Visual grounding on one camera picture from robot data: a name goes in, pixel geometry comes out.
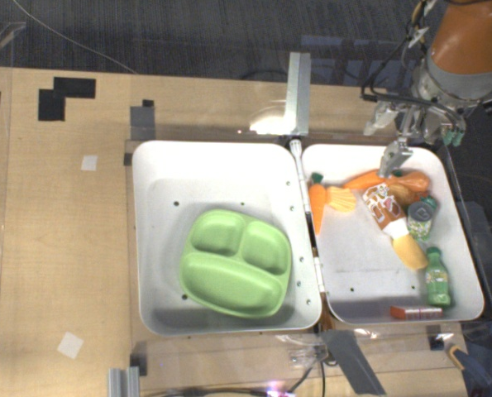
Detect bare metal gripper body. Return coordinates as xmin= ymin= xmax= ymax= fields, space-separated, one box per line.
xmin=396 ymin=65 xmax=479 ymax=145

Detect orange toy sausage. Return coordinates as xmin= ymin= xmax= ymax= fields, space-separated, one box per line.
xmin=389 ymin=170 xmax=432 ymax=194

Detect tan toy bread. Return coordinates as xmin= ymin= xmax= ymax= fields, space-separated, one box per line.
xmin=388 ymin=181 xmax=417 ymax=207

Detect yellow ridged toy food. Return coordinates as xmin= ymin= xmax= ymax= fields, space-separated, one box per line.
xmin=326 ymin=185 xmax=357 ymax=213

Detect green can with grey lid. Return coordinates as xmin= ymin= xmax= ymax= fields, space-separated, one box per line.
xmin=406 ymin=200 xmax=437 ymax=242

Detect orange carrot with green top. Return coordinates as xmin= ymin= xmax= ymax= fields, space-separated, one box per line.
xmin=308 ymin=172 xmax=328 ymax=237

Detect white plastic tray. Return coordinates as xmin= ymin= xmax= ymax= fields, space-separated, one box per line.
xmin=131 ymin=140 xmax=324 ymax=338
xmin=301 ymin=143 xmax=486 ymax=327

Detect green plastic bottle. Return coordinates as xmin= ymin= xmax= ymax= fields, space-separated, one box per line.
xmin=424 ymin=246 xmax=453 ymax=309

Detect orange and white carton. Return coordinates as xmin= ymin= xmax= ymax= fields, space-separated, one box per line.
xmin=389 ymin=304 xmax=444 ymax=322

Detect green divided plate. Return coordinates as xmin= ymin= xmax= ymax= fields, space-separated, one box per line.
xmin=179 ymin=208 xmax=294 ymax=319

